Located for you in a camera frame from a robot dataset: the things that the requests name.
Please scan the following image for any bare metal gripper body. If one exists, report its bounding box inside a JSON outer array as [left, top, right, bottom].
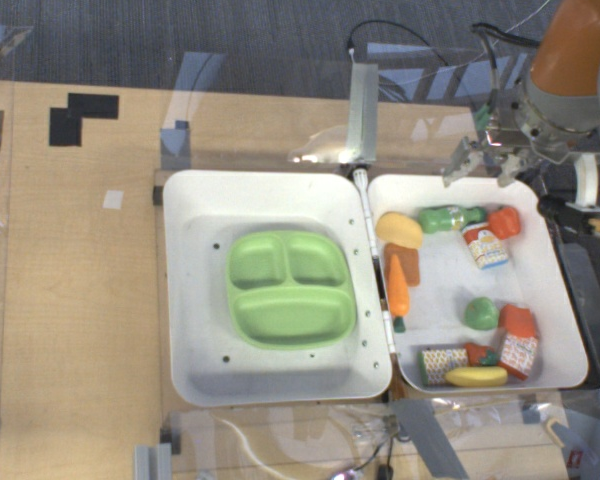
[[478, 98, 589, 165]]

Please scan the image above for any orange bell pepper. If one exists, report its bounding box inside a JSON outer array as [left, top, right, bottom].
[[486, 205, 523, 241]]

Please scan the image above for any green bottle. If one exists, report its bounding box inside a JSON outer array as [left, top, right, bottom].
[[417, 204, 489, 235]]

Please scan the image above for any red lidded white jar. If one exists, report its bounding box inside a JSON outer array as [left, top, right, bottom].
[[460, 221, 511, 271]]

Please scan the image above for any thin black and white rod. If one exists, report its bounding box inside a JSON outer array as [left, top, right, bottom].
[[352, 167, 397, 355]]

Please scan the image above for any brown bread slice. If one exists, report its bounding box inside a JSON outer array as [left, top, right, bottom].
[[383, 242, 422, 288]]

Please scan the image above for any white plastic tray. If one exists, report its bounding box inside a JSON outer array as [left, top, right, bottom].
[[367, 173, 591, 395], [161, 169, 394, 409]]

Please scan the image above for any orange carrot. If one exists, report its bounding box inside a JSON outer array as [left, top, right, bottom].
[[386, 253, 412, 335]]

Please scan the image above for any green apple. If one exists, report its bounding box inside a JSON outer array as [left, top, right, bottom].
[[463, 295, 501, 332]]

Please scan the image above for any orange and white carton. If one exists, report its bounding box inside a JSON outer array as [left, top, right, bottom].
[[495, 303, 540, 382]]

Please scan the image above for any red strawberry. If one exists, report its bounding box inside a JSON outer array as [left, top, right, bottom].
[[464, 342, 500, 368]]

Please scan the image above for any patterned white can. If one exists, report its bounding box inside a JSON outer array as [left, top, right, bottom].
[[416, 346, 471, 388]]

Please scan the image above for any yellow banana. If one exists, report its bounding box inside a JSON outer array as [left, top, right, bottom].
[[444, 365, 510, 389]]

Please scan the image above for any green divided plate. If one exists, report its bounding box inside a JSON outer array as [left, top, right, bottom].
[[224, 230, 358, 351]]

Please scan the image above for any black cylinder on white bracket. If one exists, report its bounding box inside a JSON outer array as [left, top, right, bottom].
[[536, 151, 600, 230]]

